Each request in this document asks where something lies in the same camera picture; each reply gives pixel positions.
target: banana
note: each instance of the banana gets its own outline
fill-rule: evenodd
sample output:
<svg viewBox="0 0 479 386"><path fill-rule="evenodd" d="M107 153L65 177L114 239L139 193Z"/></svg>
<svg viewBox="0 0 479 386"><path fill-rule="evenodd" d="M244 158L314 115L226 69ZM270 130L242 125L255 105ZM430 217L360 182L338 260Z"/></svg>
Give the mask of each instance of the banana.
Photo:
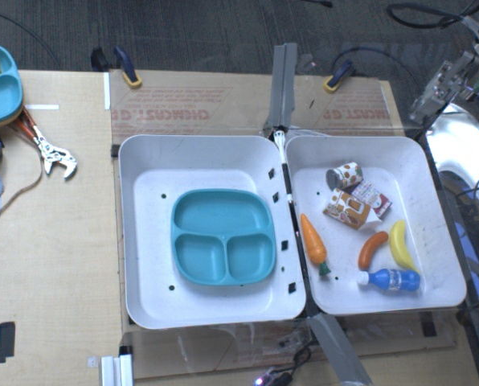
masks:
<svg viewBox="0 0 479 386"><path fill-rule="evenodd" d="M396 221L390 230L390 250L391 255L397 262L397 265L404 269L418 270L409 255L406 246L406 223L403 220Z"/></svg>

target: blue divided plate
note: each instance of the blue divided plate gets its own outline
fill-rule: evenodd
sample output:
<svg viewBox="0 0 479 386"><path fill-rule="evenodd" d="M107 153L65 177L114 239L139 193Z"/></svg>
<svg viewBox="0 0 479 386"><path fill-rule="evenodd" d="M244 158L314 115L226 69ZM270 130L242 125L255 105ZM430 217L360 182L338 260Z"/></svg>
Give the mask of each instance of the blue divided plate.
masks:
<svg viewBox="0 0 479 386"><path fill-rule="evenodd" d="M246 285L265 279L276 256L267 204L249 191L188 191L171 216L175 264L200 285Z"/></svg>
<svg viewBox="0 0 479 386"><path fill-rule="evenodd" d="M22 81L13 57L0 47L0 126L11 123L22 110Z"/></svg>

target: water bottle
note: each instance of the water bottle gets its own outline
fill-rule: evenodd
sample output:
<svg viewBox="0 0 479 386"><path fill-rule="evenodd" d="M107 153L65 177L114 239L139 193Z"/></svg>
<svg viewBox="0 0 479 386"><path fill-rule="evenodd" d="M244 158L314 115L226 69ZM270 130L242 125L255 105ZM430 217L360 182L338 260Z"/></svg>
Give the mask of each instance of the water bottle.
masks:
<svg viewBox="0 0 479 386"><path fill-rule="evenodd" d="M359 285L371 283L383 290L407 290L413 292L420 287L420 275L414 270L380 269L375 273L361 272Z"/></svg>

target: wooden table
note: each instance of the wooden table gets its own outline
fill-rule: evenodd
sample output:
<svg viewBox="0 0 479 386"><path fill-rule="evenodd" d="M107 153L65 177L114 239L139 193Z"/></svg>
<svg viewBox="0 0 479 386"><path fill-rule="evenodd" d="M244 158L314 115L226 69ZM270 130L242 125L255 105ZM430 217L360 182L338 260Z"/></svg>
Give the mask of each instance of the wooden table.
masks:
<svg viewBox="0 0 479 386"><path fill-rule="evenodd" d="M53 144L79 163L72 179L54 166L0 216L0 323L14 322L14 356L0 363L0 385L97 385L101 356L122 336L111 113L104 77L94 72L21 71L24 101ZM41 109L40 105L50 105ZM33 183L37 150L7 128L2 202ZM455 346L361 358L377 385L479 384L464 329ZM250 384L259 368L141 380L138 384ZM292 384L338 384L326 361L298 369Z"/></svg>

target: pliers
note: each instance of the pliers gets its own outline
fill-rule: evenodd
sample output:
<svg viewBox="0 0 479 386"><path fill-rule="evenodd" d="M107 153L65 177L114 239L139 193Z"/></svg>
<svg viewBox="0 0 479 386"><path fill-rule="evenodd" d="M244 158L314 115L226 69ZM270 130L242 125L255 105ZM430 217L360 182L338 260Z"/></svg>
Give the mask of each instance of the pliers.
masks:
<svg viewBox="0 0 479 386"><path fill-rule="evenodd" d="M14 123L30 138L38 147L43 157L45 173L50 174L52 165L59 163L66 167L64 179L70 178L76 171L77 161L68 150L51 145L41 134L29 111L23 107L22 112L14 120Z"/></svg>

